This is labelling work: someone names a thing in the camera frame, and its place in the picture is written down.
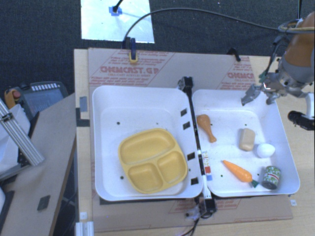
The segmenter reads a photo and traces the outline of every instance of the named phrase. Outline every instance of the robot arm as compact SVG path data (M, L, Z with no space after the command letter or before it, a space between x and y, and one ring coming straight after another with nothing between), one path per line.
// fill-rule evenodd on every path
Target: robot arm
M267 69L259 76L261 85L252 85L241 99L242 105L253 101L260 92L264 92L268 99L267 104L274 103L275 99L291 94L307 101L307 114L292 111L289 120L307 130L314 130L314 93L303 92L302 89L314 82L314 25L315 13L312 12L304 20L299 20L294 28L280 26L282 32L297 33L290 41L284 55L279 61L278 69L272 73L269 67L276 56L280 42L285 39L277 37L274 53L270 58Z

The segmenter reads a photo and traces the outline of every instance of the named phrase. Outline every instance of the green can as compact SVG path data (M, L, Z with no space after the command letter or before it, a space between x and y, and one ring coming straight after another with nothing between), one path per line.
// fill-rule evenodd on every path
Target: green can
M261 185L269 190L275 190L278 187L281 170L275 166L268 166L266 168L264 179Z

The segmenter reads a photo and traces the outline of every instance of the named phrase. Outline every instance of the beige toy food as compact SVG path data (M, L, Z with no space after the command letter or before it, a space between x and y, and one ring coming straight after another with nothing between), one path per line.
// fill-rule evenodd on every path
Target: beige toy food
M209 137L209 141L211 143L214 143L217 141L217 139L212 134L210 118L207 115L197 116L197 123L199 127L201 127L207 133Z
M255 132L249 128L244 128L241 133L239 148L251 151L254 148Z

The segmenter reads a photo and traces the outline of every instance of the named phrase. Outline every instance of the egg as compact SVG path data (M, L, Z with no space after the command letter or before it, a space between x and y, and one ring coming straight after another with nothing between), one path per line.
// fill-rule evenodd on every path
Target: egg
M257 147L257 155L260 158L267 158L275 153L276 148L271 144L259 144Z

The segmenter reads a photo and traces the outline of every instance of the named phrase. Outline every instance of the white tray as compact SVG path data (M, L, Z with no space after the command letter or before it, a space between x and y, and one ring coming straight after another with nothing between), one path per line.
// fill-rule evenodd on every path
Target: white tray
M175 88L101 86L93 92L95 187L109 201L193 198L202 191L196 141L187 96ZM190 127L183 129L183 124ZM161 192L137 192L124 174L118 157L120 142L141 131L163 128L177 140L187 160L186 178ZM191 185L197 178L198 183Z
M206 114L210 117L212 133L217 138L209 143L206 133L198 128L202 151L210 160L212 180L209 189L220 197L260 196L293 194L300 187L300 180L284 132L278 107L267 105L267 97L261 93L255 101L245 106L241 104L244 91L198 90L193 94L196 116ZM255 133L253 151L238 148L240 132L243 128ZM259 158L255 150L260 143L269 143L276 152L269 158ZM261 185L253 188L249 183L240 182L222 163L230 161L248 170L254 180L262 181L265 168L276 166L281 170L276 190L268 190Z

